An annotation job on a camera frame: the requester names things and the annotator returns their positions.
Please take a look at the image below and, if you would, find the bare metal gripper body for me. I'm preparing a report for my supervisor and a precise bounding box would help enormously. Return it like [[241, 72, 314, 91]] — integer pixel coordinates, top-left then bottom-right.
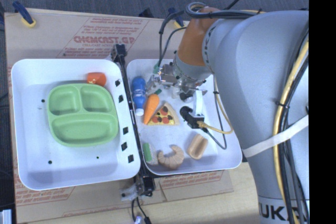
[[156, 63, 208, 95]]

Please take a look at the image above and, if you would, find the blue and white bottle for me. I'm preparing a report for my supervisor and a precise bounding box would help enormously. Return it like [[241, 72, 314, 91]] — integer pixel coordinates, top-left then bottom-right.
[[131, 76, 147, 117]]

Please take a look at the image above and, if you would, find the orange carrot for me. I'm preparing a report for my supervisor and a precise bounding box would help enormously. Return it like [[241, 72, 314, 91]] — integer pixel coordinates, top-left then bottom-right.
[[143, 89, 162, 125]]

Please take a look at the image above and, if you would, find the yellow pizza slice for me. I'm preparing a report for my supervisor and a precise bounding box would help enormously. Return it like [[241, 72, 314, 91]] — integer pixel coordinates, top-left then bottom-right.
[[146, 102, 181, 126]]

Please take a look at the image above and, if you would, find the thin black and white rod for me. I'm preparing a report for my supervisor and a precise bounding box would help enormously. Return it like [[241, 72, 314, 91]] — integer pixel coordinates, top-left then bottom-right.
[[117, 56, 148, 180]]

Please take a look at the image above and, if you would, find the orange can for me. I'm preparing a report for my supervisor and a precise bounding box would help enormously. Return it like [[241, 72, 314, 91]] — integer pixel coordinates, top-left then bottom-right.
[[86, 72, 107, 87]]

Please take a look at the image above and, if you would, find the tan hot dog bun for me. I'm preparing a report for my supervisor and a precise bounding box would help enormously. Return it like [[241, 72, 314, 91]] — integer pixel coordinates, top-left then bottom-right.
[[186, 133, 209, 161]]

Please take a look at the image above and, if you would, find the tan croissant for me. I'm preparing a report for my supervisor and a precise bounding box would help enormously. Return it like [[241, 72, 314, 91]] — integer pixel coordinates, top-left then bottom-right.
[[157, 144, 185, 170]]

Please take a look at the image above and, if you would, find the green and white sandwich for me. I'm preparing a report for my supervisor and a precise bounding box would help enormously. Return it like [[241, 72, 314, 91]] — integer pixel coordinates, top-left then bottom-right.
[[142, 142, 159, 166]]

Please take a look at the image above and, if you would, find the white plastic tray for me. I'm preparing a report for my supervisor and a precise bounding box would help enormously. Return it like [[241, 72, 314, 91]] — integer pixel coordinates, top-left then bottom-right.
[[125, 59, 243, 176], [10, 58, 141, 191]]

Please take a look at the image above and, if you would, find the green divided plate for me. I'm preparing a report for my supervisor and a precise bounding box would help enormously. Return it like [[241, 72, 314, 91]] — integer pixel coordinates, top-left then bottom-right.
[[47, 83, 120, 147]]

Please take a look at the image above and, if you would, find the brown cardboard board red print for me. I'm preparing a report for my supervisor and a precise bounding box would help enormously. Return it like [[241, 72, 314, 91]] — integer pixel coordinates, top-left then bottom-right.
[[4, 7, 235, 219]]

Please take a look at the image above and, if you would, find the black block with thin wires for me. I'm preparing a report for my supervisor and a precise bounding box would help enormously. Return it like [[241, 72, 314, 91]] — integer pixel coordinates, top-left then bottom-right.
[[110, 44, 128, 61], [135, 175, 156, 196]]

